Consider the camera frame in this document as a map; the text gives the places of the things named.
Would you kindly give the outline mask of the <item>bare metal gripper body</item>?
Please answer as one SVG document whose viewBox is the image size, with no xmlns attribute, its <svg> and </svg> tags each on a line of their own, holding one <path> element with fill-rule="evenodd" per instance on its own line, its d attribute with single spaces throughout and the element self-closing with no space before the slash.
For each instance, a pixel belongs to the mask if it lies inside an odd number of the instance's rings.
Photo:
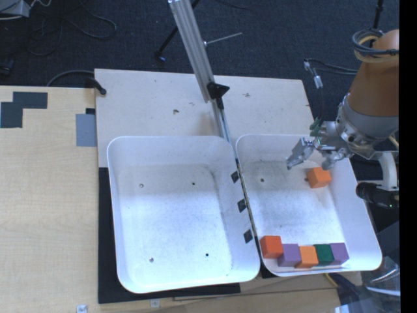
<svg viewBox="0 0 417 313">
<path fill-rule="evenodd" d="M 316 119 L 313 123 L 313 145 L 330 159 L 342 159 L 351 155 L 378 159 L 384 151 L 376 150 L 376 145 L 388 139 L 391 134 L 390 119 L 363 119 L 356 125 L 344 119 Z"/>
</svg>

